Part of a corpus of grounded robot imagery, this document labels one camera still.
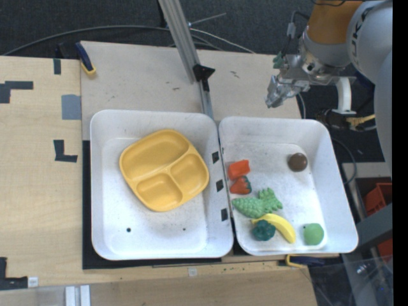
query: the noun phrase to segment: green ball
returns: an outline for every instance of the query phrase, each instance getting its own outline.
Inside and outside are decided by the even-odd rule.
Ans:
[[[324,230],[318,223],[307,224],[303,236],[305,237],[306,245],[319,245],[324,237]]]

